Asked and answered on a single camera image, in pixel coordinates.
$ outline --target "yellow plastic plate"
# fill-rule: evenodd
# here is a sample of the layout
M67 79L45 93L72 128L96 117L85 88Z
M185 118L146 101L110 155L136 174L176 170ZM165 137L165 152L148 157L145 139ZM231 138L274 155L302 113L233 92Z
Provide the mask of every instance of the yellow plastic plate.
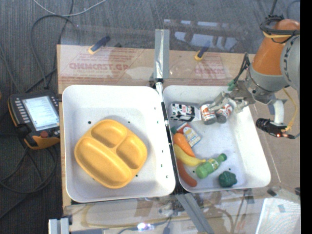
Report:
M75 146L75 159L97 182L111 189L126 186L147 158L143 141L116 120L104 119Z

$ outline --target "toy carrot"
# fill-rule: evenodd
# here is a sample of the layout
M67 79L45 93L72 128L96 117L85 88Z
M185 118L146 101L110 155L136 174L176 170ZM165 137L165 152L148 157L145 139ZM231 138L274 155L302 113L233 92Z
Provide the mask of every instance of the toy carrot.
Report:
M182 133L176 132L173 139L174 144L177 144L187 155L195 157L191 146L189 145L186 137Z
M176 159L176 166L177 166L177 170L179 171L179 175L181 177L181 179L183 179L183 181L185 183L187 183L189 186L191 187L195 187L197 185L197 181L195 179L193 179L185 170L183 162L179 159Z

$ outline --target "table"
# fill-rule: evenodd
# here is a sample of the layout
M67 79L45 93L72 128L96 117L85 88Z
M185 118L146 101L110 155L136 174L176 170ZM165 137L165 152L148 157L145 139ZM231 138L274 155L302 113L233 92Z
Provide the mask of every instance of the table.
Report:
M88 55L87 49L88 46L58 46L59 94L71 84L150 85L154 69L154 49L103 47L98 56ZM194 51L170 50L169 78L165 80L164 86L172 84L226 86L227 82L236 76L244 56L244 54L207 52L203 61L198 63L194 60L195 54ZM113 59L108 60L108 56L113 56ZM293 98L297 98L296 91L291 88L287 90ZM143 221L149 222L156 230L165 228L171 221L171 224L174 222L176 231L186 228L189 232L185 233L197 232L194 223L172 195L164 198L73 204L65 187L61 108L60 103L63 206L65 214L73 216L74 219L75 224L71 226L71 231L101 229L105 230L105 233L116 233L118 228L123 230L129 226L131 231L133 223L137 225ZM268 117L266 105L257 104L250 108L255 119ZM285 121L290 120L291 116L290 108L289 112L285 112ZM299 132L299 116L293 131ZM194 197L215 232L235 230L251 233L256 229L264 232L268 228L268 223L274 222L273 218L270 219L270 212L275 212L280 205L290 206L291 209L300 208L300 198L294 193L294 187L297 186L294 180L300 180L299 139L276 139L260 131L258 134L272 174L268 187L207 193ZM280 209L279 213L288 210ZM123 216L123 221L118 221L117 216ZM300 220L296 211L293 217ZM292 228L297 230L299 227L295 223Z

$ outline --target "toy banana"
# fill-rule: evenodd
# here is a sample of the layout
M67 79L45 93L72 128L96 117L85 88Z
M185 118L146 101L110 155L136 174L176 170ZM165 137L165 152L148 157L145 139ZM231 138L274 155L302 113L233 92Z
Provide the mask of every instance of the toy banana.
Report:
M176 158L180 159L182 163L187 166L197 166L200 163L206 162L205 159L199 159L199 158L187 155L177 144L174 144L174 152L175 152Z

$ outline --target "soda can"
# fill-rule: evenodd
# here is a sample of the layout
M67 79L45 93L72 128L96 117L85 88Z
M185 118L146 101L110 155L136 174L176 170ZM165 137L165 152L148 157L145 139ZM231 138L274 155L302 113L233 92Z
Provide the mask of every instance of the soda can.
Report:
M233 111L233 107L231 104L227 103L223 107L221 107L216 113L216 120L218 123L225 123L230 117Z
M205 125L211 125L217 121L214 111L209 111L209 104L200 106L201 119Z

